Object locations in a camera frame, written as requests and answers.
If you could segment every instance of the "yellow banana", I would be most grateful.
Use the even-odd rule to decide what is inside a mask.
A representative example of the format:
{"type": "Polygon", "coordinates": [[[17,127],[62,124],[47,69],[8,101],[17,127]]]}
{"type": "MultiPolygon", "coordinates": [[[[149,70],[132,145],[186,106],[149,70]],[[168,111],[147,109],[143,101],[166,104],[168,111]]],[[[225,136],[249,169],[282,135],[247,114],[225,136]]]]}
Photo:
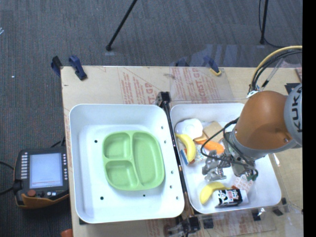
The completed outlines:
{"type": "Polygon", "coordinates": [[[216,190],[226,190],[227,188],[221,182],[212,182],[207,184],[199,194],[199,201],[205,204],[216,190]]]}
{"type": "Polygon", "coordinates": [[[194,158],[196,157],[197,154],[197,149],[196,149],[196,145],[193,141],[193,139],[191,139],[191,137],[187,134],[175,134],[176,137],[178,137],[181,142],[185,145],[186,149],[187,149],[187,159],[188,162],[191,162],[194,160],[194,158]]]}

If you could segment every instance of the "table surface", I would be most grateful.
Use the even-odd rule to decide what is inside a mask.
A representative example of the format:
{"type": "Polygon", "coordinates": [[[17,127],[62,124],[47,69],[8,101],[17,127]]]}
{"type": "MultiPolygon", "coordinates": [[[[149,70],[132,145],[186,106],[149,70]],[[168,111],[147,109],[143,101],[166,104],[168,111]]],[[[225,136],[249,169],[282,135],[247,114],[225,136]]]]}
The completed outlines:
{"type": "MultiPolygon", "coordinates": [[[[83,66],[87,78],[79,80],[73,67],[62,67],[61,87],[64,106],[67,157],[72,226],[75,237],[164,237],[165,230],[175,226],[175,219],[157,219],[106,224],[80,224],[75,208],[72,152],[69,128],[70,110],[77,104],[153,104],[161,91],[170,92],[172,103],[208,103],[210,99],[246,102],[248,87],[255,68],[220,68],[215,76],[204,67],[116,67],[83,66]]],[[[272,69],[262,74],[266,79],[272,69]]],[[[280,68],[265,90],[287,95],[285,85],[298,83],[295,68],[280,68]]],[[[303,236],[303,165],[302,148],[290,149],[269,155],[274,161],[282,197],[287,204],[276,213],[260,208],[261,220],[253,221],[249,212],[220,215],[214,218],[214,226],[191,234],[203,236],[303,236]]]]}

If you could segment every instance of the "gray carpet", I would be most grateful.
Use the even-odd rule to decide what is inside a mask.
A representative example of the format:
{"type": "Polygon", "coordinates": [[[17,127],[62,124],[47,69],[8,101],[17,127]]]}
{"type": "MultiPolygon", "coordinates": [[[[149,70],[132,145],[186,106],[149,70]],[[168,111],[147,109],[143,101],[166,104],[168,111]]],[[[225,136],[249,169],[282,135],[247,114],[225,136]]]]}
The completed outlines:
{"type": "MultiPolygon", "coordinates": [[[[261,0],[0,0],[0,160],[14,165],[25,148],[47,148],[64,136],[60,78],[50,63],[76,55],[82,65],[256,67],[278,47],[302,45],[303,0],[269,0],[260,44],[261,0]]],[[[302,65],[302,56],[287,63],[302,65]]],[[[13,171],[0,165],[0,190],[13,171]]],[[[71,228],[69,200],[23,210],[13,192],[0,196],[2,237],[59,237],[71,228]]]]}

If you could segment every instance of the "green divided plate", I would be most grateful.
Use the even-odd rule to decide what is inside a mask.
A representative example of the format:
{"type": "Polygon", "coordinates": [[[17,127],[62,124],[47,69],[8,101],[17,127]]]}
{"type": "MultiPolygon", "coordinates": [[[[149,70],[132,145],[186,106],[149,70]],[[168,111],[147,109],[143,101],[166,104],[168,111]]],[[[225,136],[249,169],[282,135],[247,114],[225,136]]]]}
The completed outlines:
{"type": "Polygon", "coordinates": [[[103,141],[105,177],[125,191],[152,189],[164,179],[164,164],[158,140],[140,130],[113,132],[103,141]]]}

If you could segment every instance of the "dark blue clip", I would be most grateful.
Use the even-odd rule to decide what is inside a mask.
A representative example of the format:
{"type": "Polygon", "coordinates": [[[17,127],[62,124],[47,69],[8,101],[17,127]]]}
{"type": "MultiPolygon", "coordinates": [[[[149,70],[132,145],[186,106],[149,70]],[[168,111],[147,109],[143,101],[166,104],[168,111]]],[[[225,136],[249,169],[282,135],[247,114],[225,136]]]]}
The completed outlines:
{"type": "Polygon", "coordinates": [[[219,68],[218,68],[218,66],[217,66],[217,64],[216,64],[216,62],[211,58],[211,57],[209,57],[209,56],[204,56],[203,57],[203,60],[204,60],[204,62],[206,63],[206,64],[208,64],[210,67],[211,67],[211,69],[210,69],[210,71],[213,73],[213,74],[215,74],[216,76],[219,76],[222,72],[219,70],[219,68]]]}
{"type": "Polygon", "coordinates": [[[55,56],[52,60],[52,63],[50,64],[53,71],[60,77],[60,67],[63,65],[61,64],[58,56],[55,56]]]}
{"type": "Polygon", "coordinates": [[[80,80],[87,78],[87,75],[83,71],[82,65],[78,57],[76,57],[75,55],[70,56],[69,62],[70,62],[70,65],[76,69],[75,73],[80,80]]]}

